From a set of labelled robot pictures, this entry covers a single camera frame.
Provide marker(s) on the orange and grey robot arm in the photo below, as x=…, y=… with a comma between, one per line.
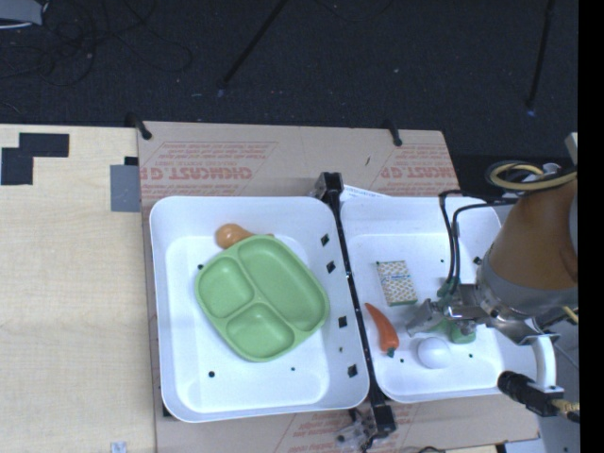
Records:
x=533, y=253

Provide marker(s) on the orange rounded toy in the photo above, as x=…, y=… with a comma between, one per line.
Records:
x=227, y=235

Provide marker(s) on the white egg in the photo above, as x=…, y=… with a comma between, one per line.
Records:
x=434, y=353

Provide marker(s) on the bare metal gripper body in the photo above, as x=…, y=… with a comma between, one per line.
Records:
x=464, y=300

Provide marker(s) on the black cylinder on white bracket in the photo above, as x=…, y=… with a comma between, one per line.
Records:
x=545, y=361

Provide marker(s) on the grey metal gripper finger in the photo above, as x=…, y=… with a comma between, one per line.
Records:
x=466, y=329
x=424, y=318

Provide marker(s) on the thin black rod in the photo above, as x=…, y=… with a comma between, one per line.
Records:
x=351, y=290

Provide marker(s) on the white printed paper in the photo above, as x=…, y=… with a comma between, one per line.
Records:
x=363, y=191

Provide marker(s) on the orange carrot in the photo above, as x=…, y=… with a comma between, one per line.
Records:
x=384, y=326

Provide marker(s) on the green divided plate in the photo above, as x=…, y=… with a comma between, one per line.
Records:
x=264, y=295

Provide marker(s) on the yellow patterned small carton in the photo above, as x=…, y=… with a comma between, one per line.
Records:
x=397, y=283

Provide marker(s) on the brown cardboard board red print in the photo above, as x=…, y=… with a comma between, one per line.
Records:
x=283, y=163

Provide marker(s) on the white plastic tray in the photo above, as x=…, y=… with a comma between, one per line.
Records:
x=424, y=234
x=189, y=385

